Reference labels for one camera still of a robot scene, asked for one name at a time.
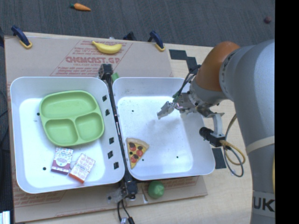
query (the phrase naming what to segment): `green ball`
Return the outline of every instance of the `green ball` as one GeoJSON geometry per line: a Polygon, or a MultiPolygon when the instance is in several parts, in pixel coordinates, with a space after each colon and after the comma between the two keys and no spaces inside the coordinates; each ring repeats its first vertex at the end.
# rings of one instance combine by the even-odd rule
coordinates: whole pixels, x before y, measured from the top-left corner
{"type": "Polygon", "coordinates": [[[164,185],[161,181],[152,181],[148,189],[149,196],[152,198],[162,197],[164,194],[164,185]]]}

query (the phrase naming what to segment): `carrot top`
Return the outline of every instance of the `carrot top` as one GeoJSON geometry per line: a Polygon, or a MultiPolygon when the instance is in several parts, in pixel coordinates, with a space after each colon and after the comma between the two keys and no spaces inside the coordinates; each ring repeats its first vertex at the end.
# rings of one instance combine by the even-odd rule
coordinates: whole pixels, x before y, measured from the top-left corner
{"type": "Polygon", "coordinates": [[[89,7],[86,7],[80,3],[74,3],[74,4],[70,4],[70,7],[76,9],[76,10],[80,10],[80,11],[91,11],[91,9],[89,7]]]}

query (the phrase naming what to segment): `toy banana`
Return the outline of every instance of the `toy banana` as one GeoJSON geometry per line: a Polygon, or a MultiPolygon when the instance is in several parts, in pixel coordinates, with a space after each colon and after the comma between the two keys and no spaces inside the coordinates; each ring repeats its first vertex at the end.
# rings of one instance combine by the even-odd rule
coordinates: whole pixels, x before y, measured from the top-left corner
{"type": "Polygon", "coordinates": [[[93,45],[96,46],[96,48],[102,52],[107,54],[114,54],[116,52],[119,52],[122,45],[121,44],[115,44],[115,45],[106,45],[102,43],[97,43],[95,41],[92,42],[93,45]]]}

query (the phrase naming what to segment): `toy pizza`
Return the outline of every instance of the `toy pizza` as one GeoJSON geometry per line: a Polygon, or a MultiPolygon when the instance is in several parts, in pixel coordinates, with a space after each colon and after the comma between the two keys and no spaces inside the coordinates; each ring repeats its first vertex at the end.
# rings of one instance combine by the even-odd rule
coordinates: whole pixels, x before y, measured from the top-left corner
{"type": "Polygon", "coordinates": [[[139,139],[127,138],[128,155],[131,168],[134,168],[144,153],[149,149],[149,145],[139,139]]]}

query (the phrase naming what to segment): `cardboard sheet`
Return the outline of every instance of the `cardboard sheet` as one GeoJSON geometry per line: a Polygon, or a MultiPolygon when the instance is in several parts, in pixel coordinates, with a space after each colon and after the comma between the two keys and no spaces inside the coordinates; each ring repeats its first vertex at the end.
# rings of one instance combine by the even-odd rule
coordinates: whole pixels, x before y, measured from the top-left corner
{"type": "MultiPolygon", "coordinates": [[[[33,43],[25,49],[15,36],[5,37],[8,100],[9,87],[18,77],[97,77],[100,65],[112,64],[114,73],[120,77],[173,77],[168,51],[160,52],[151,42],[131,42],[89,37],[72,37],[25,33],[33,43]],[[106,44],[122,43],[119,53],[100,53],[92,41],[106,44]]],[[[29,194],[18,186],[14,165],[14,144],[11,110],[10,140],[16,223],[48,219],[80,213],[115,209],[115,203],[107,201],[107,193],[118,188],[118,184],[70,189],[64,191],[29,194]]],[[[148,183],[138,184],[136,199],[127,206],[151,204],[207,195],[202,176],[165,179],[164,196],[152,199],[147,194],[148,183]]]]}

